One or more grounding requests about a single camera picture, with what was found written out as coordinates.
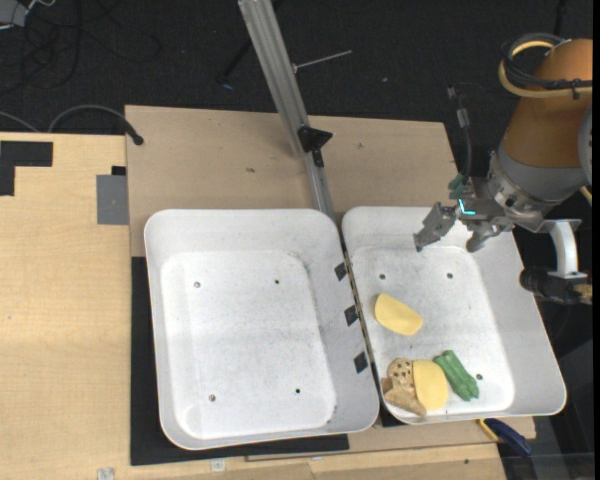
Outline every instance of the cardboard surface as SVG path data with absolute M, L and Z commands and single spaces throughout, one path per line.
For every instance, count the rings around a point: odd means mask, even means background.
M 127 141 L 131 254 L 168 208 L 313 208 L 302 157 L 278 114 L 127 106 L 145 139 Z M 311 116 L 334 134 L 322 154 L 336 217 L 355 206 L 448 200 L 457 170 L 441 123 Z

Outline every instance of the black mat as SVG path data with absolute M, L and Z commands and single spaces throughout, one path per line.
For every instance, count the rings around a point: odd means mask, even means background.
M 151 325 L 151 304 L 145 258 L 131 259 L 131 465 L 214 459 L 244 455 L 332 452 L 349 449 L 346 434 L 285 439 L 213 450 L 189 451 L 164 435 L 158 414 L 158 393 Z

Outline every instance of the white plastic tray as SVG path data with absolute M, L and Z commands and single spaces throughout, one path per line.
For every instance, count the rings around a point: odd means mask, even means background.
M 336 274 L 342 248 L 325 215 L 165 210 L 147 222 L 145 244 L 160 421 L 173 443 L 207 449 L 375 421 L 377 390 L 370 366 L 358 372 L 368 356 L 360 320 L 345 316 L 353 294 Z
M 518 276 L 523 269 L 511 233 L 487 241 L 476 253 L 461 223 L 418 253 L 413 234 L 429 208 L 359 207 L 347 212 L 342 229 L 362 315 L 378 374 L 386 376 L 398 357 L 433 359 L 456 352 L 478 381 L 470 402 L 451 392 L 442 409 L 424 418 L 385 403 L 405 423 L 482 417 L 548 415 L 564 406 L 560 369 L 533 295 Z M 380 293 L 388 293 L 424 319 L 413 336 L 392 332 L 374 317 Z

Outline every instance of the metal pole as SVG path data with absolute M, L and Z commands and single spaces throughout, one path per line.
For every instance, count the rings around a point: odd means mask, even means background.
M 303 127 L 310 127 L 309 117 L 271 0 L 238 0 L 238 5 L 287 132 L 291 151 L 294 155 L 303 154 L 298 131 Z M 304 153 L 304 160 L 315 207 L 335 220 L 324 167 L 315 164 L 311 152 Z
M 278 7 L 280 7 L 282 5 L 282 2 L 284 2 L 284 1 L 285 0 L 276 0 L 275 2 L 273 2 L 273 10 L 274 11 L 277 10 Z M 242 48 L 240 48 L 240 50 L 238 50 L 238 53 L 236 53 L 236 55 L 233 57 L 231 62 L 229 62 L 227 67 L 224 69 L 224 71 L 216 77 L 216 81 L 220 85 L 228 84 L 229 75 L 231 75 L 231 73 L 233 73 L 233 70 L 240 63 L 240 61 L 242 60 L 242 57 L 244 57 L 249 50 L 251 50 L 251 39 L 248 39 L 247 41 L 245 41 L 245 43 L 242 45 Z

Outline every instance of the black bracket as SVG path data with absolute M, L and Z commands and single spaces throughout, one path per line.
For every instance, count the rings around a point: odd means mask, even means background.
M 300 139 L 300 144 L 302 144 L 302 149 L 305 153 L 311 151 L 313 154 L 313 163 L 317 167 L 324 167 L 324 160 L 322 159 L 320 149 L 329 142 L 331 137 L 333 137 L 333 133 L 316 130 L 310 126 L 301 126 L 298 130 L 298 138 Z

